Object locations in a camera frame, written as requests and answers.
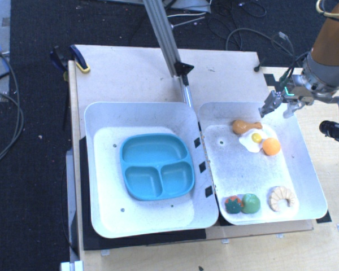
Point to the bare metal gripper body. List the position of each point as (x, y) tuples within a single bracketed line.
[(300, 92)]

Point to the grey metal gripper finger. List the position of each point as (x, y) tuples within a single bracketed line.
[(291, 108), (269, 102)]

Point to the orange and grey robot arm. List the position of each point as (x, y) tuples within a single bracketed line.
[(329, 38)]

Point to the brown chicken drumstick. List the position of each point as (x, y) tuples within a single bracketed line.
[(241, 126)]

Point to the orange ball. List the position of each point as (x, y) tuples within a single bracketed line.
[(271, 146)]

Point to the white fried egg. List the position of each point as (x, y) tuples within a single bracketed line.
[(250, 145)]

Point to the white plastic tray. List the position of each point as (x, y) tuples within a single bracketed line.
[(243, 174), (107, 179)]

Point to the thin black and white rod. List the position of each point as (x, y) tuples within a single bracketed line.
[(187, 95)]

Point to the beige croissant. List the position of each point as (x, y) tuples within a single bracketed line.
[(279, 195)]

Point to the green pepper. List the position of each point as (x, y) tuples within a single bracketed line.
[(251, 204)]

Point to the red and green strawberry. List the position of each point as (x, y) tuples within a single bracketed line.
[(233, 205)]

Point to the blue divided plate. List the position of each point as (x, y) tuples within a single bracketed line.
[(155, 179)]

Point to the pale flat board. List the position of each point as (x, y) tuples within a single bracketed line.
[(130, 78)]

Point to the black cylinder on white bracket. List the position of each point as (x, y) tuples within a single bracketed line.
[(332, 131)]

